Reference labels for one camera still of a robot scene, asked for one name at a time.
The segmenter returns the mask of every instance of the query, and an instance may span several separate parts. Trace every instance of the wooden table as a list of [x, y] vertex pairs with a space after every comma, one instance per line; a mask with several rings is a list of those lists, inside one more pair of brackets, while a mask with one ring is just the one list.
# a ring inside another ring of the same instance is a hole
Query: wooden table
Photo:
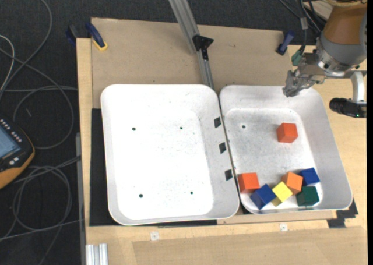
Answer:
[[[101, 53], [90, 39], [77, 40], [85, 228], [87, 244], [108, 244], [110, 265], [247, 264], [249, 261], [259, 264], [367, 264], [367, 122], [366, 119], [339, 115], [328, 108], [333, 97], [351, 97], [352, 86], [348, 80], [328, 80], [315, 86], [324, 99], [358, 210], [355, 218], [345, 220], [346, 228], [329, 228], [326, 219], [337, 216], [330, 210], [268, 216], [238, 213], [218, 221], [217, 225], [203, 227], [89, 226], [91, 110], [100, 107], [100, 90], [113, 80], [122, 83], [200, 83], [197, 60], [188, 52], [187, 44], [184, 45], [177, 24], [107, 19], [93, 19], [93, 23], [109, 48]], [[133, 28], [138, 36], [131, 34]], [[214, 44], [209, 51], [217, 88], [223, 87], [224, 82], [282, 85], [286, 69], [291, 68], [289, 55], [298, 49], [298, 46], [289, 46], [285, 56], [276, 54], [275, 46], [282, 38], [282, 33], [276, 31], [199, 28], [202, 35], [218, 36], [215, 51]], [[128, 30], [128, 35], [123, 35], [121, 30]], [[164, 50], [167, 43], [174, 47], [173, 51]], [[264, 47], [263, 51], [258, 49], [258, 43]], [[142, 55], [144, 49], [149, 52]], [[312, 47], [307, 47], [306, 51], [312, 51]], [[175, 65], [175, 61], [181, 61], [184, 68], [176, 66], [174, 75], [162, 75], [170, 65]], [[233, 63], [230, 68], [224, 67], [227, 61]], [[102, 63], [105, 63], [104, 72], [99, 70]], [[118, 69], [118, 76], [110, 72]], [[158, 232], [159, 240], [150, 240], [152, 232]]]

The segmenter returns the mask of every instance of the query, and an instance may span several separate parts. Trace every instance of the green block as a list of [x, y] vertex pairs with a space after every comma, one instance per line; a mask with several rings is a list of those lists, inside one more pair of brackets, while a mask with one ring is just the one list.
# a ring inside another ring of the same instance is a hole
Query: green block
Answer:
[[298, 206], [313, 206], [320, 201], [316, 186], [302, 186], [302, 191], [296, 197]]

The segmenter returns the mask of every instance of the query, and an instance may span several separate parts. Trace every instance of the white cable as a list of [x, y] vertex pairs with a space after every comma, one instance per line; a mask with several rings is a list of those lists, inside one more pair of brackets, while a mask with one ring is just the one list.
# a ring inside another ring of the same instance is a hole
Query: white cable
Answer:
[[[1, 34], [0, 34], [0, 37], [3, 38], [4, 40], [6, 40], [10, 44], [10, 47], [12, 48], [12, 56], [14, 57], [16, 51], [15, 51], [14, 45], [12, 44], [12, 42], [10, 41], [10, 39], [8, 39], [7, 37], [5, 37], [5, 36], [3, 36]], [[14, 66], [14, 59], [12, 59], [12, 64], [10, 65], [9, 72], [6, 75], [6, 78], [5, 78], [4, 82], [2, 83], [2, 85], [0, 87], [0, 91], [4, 88], [4, 85], [6, 84], [6, 81], [9, 79], [9, 76], [12, 73], [12, 70], [13, 70], [13, 66]]]

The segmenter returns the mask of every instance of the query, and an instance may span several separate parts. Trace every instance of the red block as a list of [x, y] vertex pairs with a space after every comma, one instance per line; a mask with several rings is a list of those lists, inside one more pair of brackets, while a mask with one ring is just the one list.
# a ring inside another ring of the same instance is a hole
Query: red block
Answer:
[[238, 176], [238, 186], [240, 193], [253, 192], [260, 188], [256, 173], [243, 173]]
[[276, 132], [281, 143], [292, 143], [298, 137], [297, 126], [293, 123], [282, 123]]

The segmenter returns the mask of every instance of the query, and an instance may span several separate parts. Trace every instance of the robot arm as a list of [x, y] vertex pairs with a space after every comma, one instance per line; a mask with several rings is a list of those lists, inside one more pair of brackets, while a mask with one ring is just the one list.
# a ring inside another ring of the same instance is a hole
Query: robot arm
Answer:
[[333, 5], [332, 13], [313, 53], [303, 53], [297, 69], [289, 71], [284, 94], [296, 96], [302, 89], [322, 84], [325, 79], [351, 79], [351, 99], [334, 98], [333, 111], [356, 118], [366, 118], [364, 101], [366, 71], [357, 70], [367, 58], [367, 0], [326, 0]]

